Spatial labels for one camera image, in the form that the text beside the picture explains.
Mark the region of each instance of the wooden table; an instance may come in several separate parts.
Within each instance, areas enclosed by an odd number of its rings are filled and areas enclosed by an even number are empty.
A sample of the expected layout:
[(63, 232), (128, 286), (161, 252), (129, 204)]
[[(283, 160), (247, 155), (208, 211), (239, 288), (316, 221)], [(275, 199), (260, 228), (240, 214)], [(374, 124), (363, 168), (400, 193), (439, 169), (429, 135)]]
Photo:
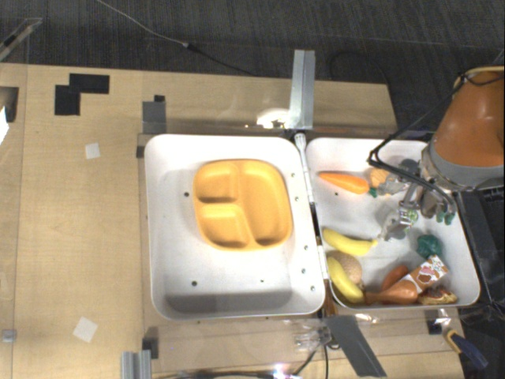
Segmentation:
[[(54, 86), (68, 84), (70, 73), (110, 75), (110, 93), (82, 94), (78, 117), (54, 116)], [(12, 283), (15, 278), (13, 297), (0, 302), (0, 311), (17, 330), (13, 347), (0, 344), (0, 377), (10, 377), (12, 360), (15, 379), (118, 378), (121, 353), (140, 350), (144, 311), (152, 307), (143, 298), (140, 246), (136, 148), (142, 101), (164, 95), (169, 122), (217, 119), (220, 125), (254, 125), (259, 111), (287, 107), (290, 81), (1, 64), (0, 85), (16, 85), (21, 95), (26, 93), (26, 106), (21, 103), (8, 134), (9, 146), (22, 150), (10, 158), (22, 164), (0, 163), (2, 175), (17, 170), (10, 186), (0, 186), (0, 201), (8, 192), (21, 192), (19, 227), (17, 216), (0, 208), (0, 268)], [(383, 85), (316, 82), (315, 108), (321, 125), (351, 131), (373, 127), (382, 134), (395, 128)], [(93, 143), (99, 144), (100, 157), (86, 159), (85, 146)], [(4, 239), (9, 236), (10, 242)], [(461, 332), (457, 315), (451, 316), (451, 326)], [(98, 325), (90, 343), (73, 335), (82, 317)], [(409, 322), (405, 317), (387, 313), (380, 318), (396, 325), (363, 330), (389, 377), (462, 377), (458, 356), (441, 336), (428, 335), (423, 316), (414, 313)], [(219, 366), (226, 357), (229, 366), (244, 365), (233, 330), (223, 350), (212, 346), (212, 328), (202, 336), (195, 334), (196, 322), (160, 324), (166, 343), (177, 344), (182, 354), (155, 362), (156, 372), (190, 362), (188, 370), (207, 362)], [(250, 338), (260, 341), (254, 334)], [(197, 355), (191, 354), (193, 346), (199, 347)], [(282, 343), (268, 349), (282, 356), (279, 348)], [(186, 360), (180, 356), (184, 350)], [(331, 377), (355, 377), (341, 351), (332, 351), (330, 358)], [(304, 377), (324, 377), (321, 355), (315, 360)]]

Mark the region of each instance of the carrot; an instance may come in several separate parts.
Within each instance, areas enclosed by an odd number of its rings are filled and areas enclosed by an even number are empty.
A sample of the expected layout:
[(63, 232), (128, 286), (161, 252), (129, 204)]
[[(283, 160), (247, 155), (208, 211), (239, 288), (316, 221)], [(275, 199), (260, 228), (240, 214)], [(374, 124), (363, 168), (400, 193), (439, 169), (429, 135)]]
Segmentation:
[(367, 193), (370, 190), (370, 186), (364, 178), (354, 175), (326, 172), (319, 173), (319, 176), (334, 186), (343, 188), (351, 193)]
[(386, 289), (389, 289), (408, 273), (409, 269), (406, 267), (406, 265), (399, 265), (398, 267), (392, 269), (386, 275), (386, 278), (384, 278), (382, 286), (380, 287), (380, 291), (383, 292)]

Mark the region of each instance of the toy banana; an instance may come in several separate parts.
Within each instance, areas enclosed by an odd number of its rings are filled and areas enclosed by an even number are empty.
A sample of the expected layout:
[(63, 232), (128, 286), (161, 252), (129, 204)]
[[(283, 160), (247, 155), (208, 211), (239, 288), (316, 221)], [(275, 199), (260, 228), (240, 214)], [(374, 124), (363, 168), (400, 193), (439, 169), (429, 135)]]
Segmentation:
[(363, 291), (349, 279), (341, 264), (333, 257), (329, 257), (327, 263), (331, 282), (333, 282), (340, 293), (351, 303), (364, 302)]
[(355, 240), (328, 228), (323, 229), (323, 238), (330, 246), (353, 256), (365, 255), (373, 246), (377, 245), (377, 240), (375, 239)]

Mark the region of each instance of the orange divided plate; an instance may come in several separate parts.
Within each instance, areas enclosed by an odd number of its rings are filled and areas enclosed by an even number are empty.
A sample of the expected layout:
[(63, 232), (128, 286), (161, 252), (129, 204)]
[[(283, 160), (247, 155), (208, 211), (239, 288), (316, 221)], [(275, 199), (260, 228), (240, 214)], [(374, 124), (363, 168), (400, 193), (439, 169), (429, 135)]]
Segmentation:
[(220, 250), (279, 246), (293, 230), (284, 180), (264, 161), (205, 164), (193, 180), (193, 201), (202, 237)]

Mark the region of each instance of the yellow banana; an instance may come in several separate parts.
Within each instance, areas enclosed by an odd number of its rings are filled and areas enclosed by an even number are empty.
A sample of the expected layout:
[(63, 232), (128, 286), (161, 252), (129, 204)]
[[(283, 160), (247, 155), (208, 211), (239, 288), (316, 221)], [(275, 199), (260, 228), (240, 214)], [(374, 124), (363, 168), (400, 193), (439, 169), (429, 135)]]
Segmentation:
[(328, 228), (323, 229), (323, 238), (330, 246), (353, 256), (365, 255), (373, 246), (377, 246), (377, 240), (375, 239), (355, 240)]
[(340, 293), (351, 303), (363, 303), (365, 301), (363, 291), (349, 279), (341, 264), (333, 257), (328, 257), (327, 263), (331, 282)]

